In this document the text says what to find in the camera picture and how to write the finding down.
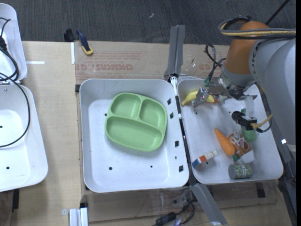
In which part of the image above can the green printed can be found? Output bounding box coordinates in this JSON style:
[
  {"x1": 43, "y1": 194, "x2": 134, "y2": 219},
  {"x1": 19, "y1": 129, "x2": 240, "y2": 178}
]
[{"x1": 228, "y1": 163, "x2": 253, "y2": 180}]

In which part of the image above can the green plastic cup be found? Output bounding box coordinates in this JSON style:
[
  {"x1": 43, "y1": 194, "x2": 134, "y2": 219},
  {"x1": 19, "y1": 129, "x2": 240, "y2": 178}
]
[{"x1": 240, "y1": 108, "x2": 258, "y2": 142}]

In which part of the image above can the white plastic tray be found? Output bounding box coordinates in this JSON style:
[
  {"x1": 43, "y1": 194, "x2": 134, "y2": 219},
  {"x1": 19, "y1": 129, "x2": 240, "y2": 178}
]
[
  {"x1": 79, "y1": 78, "x2": 190, "y2": 194},
  {"x1": 0, "y1": 83, "x2": 49, "y2": 193},
  {"x1": 176, "y1": 78, "x2": 284, "y2": 186},
  {"x1": 0, "y1": 3, "x2": 28, "y2": 85}
]

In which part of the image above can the black cylinder on white bracket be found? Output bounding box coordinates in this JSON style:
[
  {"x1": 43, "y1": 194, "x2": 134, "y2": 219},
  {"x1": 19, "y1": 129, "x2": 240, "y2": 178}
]
[{"x1": 231, "y1": 95, "x2": 258, "y2": 130}]

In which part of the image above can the brown cardboard board, red print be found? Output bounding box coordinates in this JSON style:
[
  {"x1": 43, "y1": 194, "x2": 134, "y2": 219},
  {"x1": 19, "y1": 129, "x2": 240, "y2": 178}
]
[{"x1": 74, "y1": 40, "x2": 278, "y2": 222}]

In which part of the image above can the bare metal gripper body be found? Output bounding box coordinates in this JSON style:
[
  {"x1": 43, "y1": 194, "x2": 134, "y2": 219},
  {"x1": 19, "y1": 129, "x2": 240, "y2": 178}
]
[{"x1": 208, "y1": 77, "x2": 257, "y2": 101}]

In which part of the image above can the yellow banana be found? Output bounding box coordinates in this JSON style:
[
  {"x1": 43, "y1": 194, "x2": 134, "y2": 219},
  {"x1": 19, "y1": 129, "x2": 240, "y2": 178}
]
[{"x1": 180, "y1": 90, "x2": 216, "y2": 107}]

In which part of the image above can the green divided plate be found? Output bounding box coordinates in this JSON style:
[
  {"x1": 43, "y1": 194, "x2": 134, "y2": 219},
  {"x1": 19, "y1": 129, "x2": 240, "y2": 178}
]
[{"x1": 104, "y1": 92, "x2": 168, "y2": 153}]

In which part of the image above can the white orange blue small box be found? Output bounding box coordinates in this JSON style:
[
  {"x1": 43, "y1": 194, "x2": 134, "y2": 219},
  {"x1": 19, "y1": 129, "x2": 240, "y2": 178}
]
[{"x1": 191, "y1": 149, "x2": 219, "y2": 170}]

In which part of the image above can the orange carrot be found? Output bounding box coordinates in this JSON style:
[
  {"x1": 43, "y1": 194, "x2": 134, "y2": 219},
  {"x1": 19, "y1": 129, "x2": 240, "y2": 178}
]
[{"x1": 214, "y1": 128, "x2": 241, "y2": 162}]

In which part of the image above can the orange and white printed carton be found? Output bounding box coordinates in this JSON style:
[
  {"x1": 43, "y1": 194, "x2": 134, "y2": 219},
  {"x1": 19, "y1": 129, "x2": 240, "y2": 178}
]
[{"x1": 227, "y1": 130, "x2": 256, "y2": 163}]

